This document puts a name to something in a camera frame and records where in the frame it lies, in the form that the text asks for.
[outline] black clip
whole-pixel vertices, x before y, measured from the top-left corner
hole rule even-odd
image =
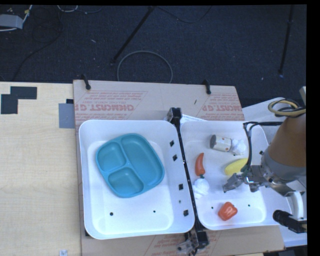
[[[89,84],[88,79],[87,79],[87,77],[86,77],[85,74],[82,74],[82,75],[81,75],[81,80],[84,80],[85,88],[86,88],[87,90],[90,90],[90,89],[91,89],[91,85]]]
[[[210,91],[210,84],[209,84],[208,80],[204,79],[202,82],[202,85],[204,85],[206,88],[206,94],[210,95],[211,91]]]

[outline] white crumpled object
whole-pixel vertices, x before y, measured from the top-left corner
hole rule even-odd
[[[243,155],[247,150],[247,146],[243,139],[233,139],[231,144],[231,151],[235,155]]]
[[[210,185],[205,178],[198,178],[192,185],[193,194],[196,199],[208,195]]]

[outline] blue plate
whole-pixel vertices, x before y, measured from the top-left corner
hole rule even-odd
[[[105,182],[121,198],[140,195],[157,186],[165,168],[150,143],[137,133],[128,133],[103,144],[95,161]]]

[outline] white can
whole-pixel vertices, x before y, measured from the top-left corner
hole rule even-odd
[[[231,149],[232,140],[219,135],[212,135],[210,139],[210,148],[214,150],[228,152]]]

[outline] white tray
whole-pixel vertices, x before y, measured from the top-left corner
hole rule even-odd
[[[196,158],[204,152],[203,167],[204,177],[209,182],[208,195],[195,199],[199,221],[209,230],[225,230],[252,226],[278,225],[273,220],[272,199],[268,195],[275,196],[275,191],[264,187],[257,192],[251,192],[247,184],[241,184],[236,189],[224,193],[223,185],[230,175],[225,174],[225,167],[231,162],[247,158],[249,155],[248,139],[243,128],[242,121],[187,121],[181,126],[181,136],[185,151],[186,163],[191,183],[199,178],[195,174]],[[268,142],[263,129],[254,127],[251,133],[252,165],[261,163],[260,151],[265,151]],[[244,140],[246,153],[234,155],[232,152],[219,151],[210,148],[212,135],[219,135],[230,139]],[[289,208],[286,198],[276,195],[276,200]],[[235,216],[227,221],[218,216],[218,211],[225,202],[231,202],[238,209]]]
[[[129,133],[148,140],[165,174],[156,187],[135,197],[121,198],[103,179],[95,154],[107,141]],[[79,128],[79,144],[84,225],[90,236],[104,240],[192,229],[195,214],[174,125],[163,120],[88,120]]]

